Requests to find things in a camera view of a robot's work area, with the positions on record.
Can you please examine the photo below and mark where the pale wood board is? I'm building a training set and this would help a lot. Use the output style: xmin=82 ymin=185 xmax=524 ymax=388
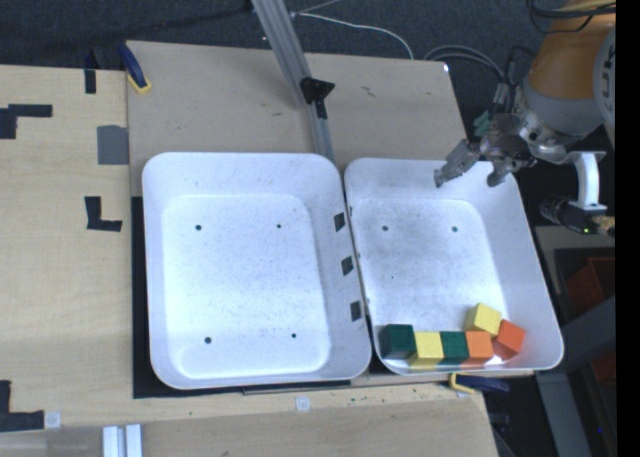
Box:
xmin=125 ymin=39 xmax=534 ymax=389

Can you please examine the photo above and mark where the white plastic tray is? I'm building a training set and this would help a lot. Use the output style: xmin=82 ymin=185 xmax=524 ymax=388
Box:
xmin=343 ymin=157 xmax=566 ymax=377
xmin=141 ymin=151 xmax=373 ymax=391

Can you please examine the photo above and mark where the black cylinder on white bracket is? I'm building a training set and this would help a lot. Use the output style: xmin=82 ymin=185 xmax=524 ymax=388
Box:
xmin=539 ymin=151 xmax=609 ymax=237

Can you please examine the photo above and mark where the orange cube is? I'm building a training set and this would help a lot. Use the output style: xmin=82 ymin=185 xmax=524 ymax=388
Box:
xmin=491 ymin=319 xmax=528 ymax=362
xmin=464 ymin=330 xmax=496 ymax=361

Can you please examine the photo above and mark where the yellow cube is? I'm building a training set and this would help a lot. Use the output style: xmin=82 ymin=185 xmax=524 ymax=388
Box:
xmin=464 ymin=302 xmax=503 ymax=337
xmin=413 ymin=330 xmax=446 ymax=361

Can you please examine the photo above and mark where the dark green cube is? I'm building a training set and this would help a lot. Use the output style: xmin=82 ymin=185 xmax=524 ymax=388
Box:
xmin=381 ymin=323 xmax=418 ymax=361

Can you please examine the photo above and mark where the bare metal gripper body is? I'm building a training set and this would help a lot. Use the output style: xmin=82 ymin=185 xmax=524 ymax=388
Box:
xmin=478 ymin=112 xmax=581 ymax=172

